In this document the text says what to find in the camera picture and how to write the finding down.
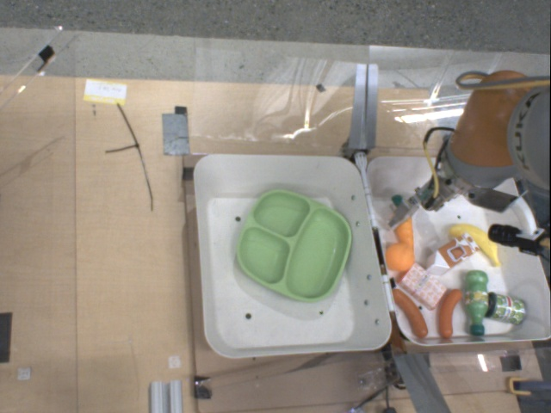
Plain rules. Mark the pink patterned carton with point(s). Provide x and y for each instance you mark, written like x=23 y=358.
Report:
x=423 y=286

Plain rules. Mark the black cylinder on white bracket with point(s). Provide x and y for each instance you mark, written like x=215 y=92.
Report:
x=505 y=235

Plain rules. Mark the orange sausage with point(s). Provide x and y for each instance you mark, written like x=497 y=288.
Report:
x=448 y=314
x=411 y=314

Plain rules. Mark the green bottle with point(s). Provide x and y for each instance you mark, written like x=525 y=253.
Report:
x=475 y=299

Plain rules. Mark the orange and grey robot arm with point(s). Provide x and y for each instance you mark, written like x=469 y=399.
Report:
x=486 y=123

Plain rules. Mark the white plastic tray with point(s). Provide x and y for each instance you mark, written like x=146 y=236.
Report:
x=224 y=316
x=516 y=282

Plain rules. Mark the green labelled can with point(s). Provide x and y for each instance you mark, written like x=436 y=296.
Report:
x=510 y=310

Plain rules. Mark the yellow banana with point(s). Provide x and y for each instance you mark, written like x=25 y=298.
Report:
x=480 y=237

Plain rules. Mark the green divided plate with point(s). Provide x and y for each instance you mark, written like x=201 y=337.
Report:
x=310 y=256

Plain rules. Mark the orange and white carton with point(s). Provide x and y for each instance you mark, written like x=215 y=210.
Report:
x=452 y=254

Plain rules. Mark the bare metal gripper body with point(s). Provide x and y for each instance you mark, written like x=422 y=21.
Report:
x=443 y=192

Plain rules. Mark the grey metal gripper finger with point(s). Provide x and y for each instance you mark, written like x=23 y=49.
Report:
x=402 y=217
x=399 y=208

